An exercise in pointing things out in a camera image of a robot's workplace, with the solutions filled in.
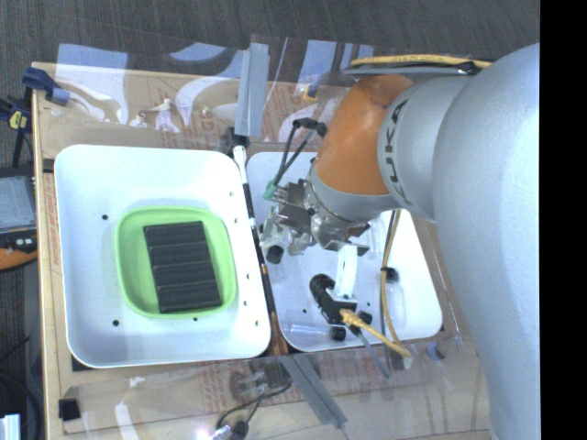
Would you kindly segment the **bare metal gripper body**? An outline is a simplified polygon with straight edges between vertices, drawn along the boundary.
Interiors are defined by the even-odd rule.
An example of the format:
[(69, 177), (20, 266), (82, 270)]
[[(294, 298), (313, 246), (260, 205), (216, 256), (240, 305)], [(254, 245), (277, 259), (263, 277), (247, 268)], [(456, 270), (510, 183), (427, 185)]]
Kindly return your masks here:
[(353, 215), (351, 197), (318, 178), (308, 178), (277, 188), (273, 201), (278, 207), (279, 222), (288, 228), (288, 237), (291, 232), (308, 233), (325, 250), (338, 252), (352, 246), (366, 252), (369, 246), (350, 241), (370, 228), (367, 219), (359, 220)]

